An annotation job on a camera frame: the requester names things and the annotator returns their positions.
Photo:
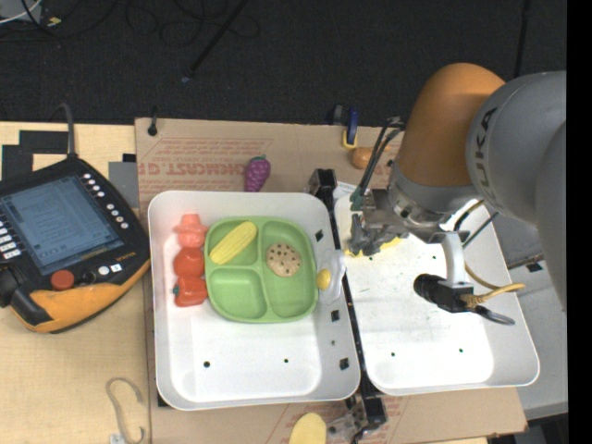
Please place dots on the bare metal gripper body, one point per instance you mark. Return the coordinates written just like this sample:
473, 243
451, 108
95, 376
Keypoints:
393, 215

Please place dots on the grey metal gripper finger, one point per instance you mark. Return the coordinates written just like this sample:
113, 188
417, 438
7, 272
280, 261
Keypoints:
357, 236
378, 243

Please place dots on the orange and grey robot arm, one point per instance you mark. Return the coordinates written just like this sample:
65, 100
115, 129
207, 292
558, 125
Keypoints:
509, 155

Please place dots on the yellow flat toy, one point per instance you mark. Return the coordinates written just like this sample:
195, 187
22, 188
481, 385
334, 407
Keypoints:
393, 244

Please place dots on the white fried egg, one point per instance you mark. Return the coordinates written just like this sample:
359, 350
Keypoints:
324, 279

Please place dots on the brown bread roll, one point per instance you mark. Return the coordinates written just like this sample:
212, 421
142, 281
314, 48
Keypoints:
361, 157

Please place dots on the thin black rod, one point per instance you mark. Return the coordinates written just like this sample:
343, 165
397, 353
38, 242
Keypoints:
351, 312

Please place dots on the brown chocolate chip biscuit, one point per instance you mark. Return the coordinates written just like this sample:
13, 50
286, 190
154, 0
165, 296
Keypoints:
283, 260

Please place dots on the white plastic tray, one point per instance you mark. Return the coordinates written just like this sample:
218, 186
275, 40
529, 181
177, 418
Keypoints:
416, 340
254, 359

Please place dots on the purple grapes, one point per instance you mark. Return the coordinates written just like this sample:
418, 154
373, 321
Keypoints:
257, 174

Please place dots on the yellow corn cob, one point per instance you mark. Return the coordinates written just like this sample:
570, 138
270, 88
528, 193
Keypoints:
233, 242

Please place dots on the green divided plate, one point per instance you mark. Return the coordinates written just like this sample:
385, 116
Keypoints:
236, 294

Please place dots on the brown cardboard board red print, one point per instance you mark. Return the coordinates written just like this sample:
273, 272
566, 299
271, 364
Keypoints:
208, 164

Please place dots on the orange figure-shaped bottle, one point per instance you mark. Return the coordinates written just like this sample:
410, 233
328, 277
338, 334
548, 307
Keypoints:
189, 262

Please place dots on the red bell pepper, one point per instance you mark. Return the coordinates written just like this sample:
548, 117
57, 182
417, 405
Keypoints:
190, 292

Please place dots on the yellow oval toy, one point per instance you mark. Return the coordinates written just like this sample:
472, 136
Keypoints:
307, 430

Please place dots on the black cylinder on white bracket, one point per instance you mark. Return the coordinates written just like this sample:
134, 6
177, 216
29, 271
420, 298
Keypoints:
451, 289

